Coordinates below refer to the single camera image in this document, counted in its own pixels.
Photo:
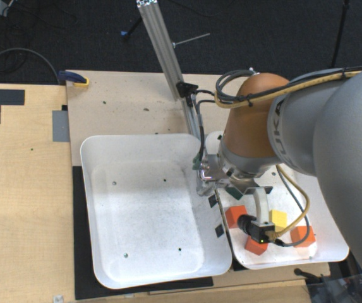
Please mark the pale wood board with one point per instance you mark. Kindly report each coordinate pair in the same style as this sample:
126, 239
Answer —
120, 112

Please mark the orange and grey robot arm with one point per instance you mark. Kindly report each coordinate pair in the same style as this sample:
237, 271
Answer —
297, 125

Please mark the white plastic tray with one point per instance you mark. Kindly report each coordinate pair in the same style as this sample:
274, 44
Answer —
146, 213
326, 232

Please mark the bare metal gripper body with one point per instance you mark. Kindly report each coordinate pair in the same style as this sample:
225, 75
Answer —
213, 169

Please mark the green cube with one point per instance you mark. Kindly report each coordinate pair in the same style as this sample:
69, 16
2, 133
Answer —
235, 193

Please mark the orange cube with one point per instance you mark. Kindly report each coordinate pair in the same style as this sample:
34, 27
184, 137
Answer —
256, 248
233, 216
304, 236

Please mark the black cylinder on white bracket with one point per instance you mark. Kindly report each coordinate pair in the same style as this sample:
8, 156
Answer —
261, 207

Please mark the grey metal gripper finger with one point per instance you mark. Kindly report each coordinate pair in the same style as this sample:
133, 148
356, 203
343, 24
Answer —
205, 189

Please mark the yellow cube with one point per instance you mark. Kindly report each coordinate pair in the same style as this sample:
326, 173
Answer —
279, 219

